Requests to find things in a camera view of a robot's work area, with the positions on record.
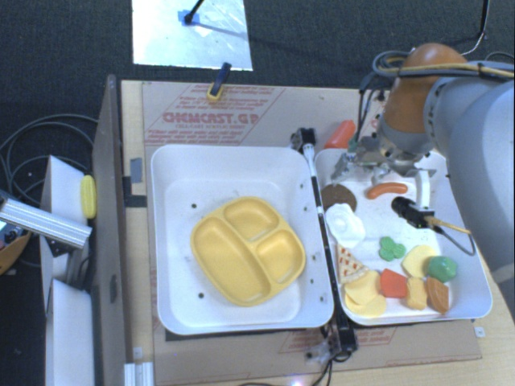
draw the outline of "brown round toy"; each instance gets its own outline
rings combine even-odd
[[[335,186],[329,184],[322,189],[321,194],[324,211],[337,203],[346,203],[351,207],[352,211],[356,211],[356,196],[347,187],[341,184],[336,184]]]

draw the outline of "yellow divided plate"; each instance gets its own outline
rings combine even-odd
[[[212,284],[239,306],[272,298],[306,264],[290,225],[256,197],[232,200],[205,216],[193,228],[191,246]]]

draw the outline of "black pole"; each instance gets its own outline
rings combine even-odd
[[[483,0],[483,13],[481,14],[480,33],[478,35],[482,35],[484,33],[484,28],[486,26],[486,17],[488,15],[488,5],[489,4],[490,4],[490,0]]]
[[[188,14],[184,16],[184,22],[186,24],[192,24],[193,16],[195,15],[196,11],[199,9],[203,2],[204,0],[199,0],[192,8],[192,11],[190,11]]]

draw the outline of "toy sausage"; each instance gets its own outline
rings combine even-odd
[[[408,186],[404,183],[396,183],[396,182],[388,182],[381,183],[374,187],[372,187],[369,191],[367,191],[368,199],[375,199],[380,195],[384,195],[385,193],[397,193],[399,195],[403,195],[408,191]]]

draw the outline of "toy pizza slice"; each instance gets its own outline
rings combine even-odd
[[[358,261],[352,253],[338,245],[338,271],[341,285],[359,279],[368,270],[369,268]]]

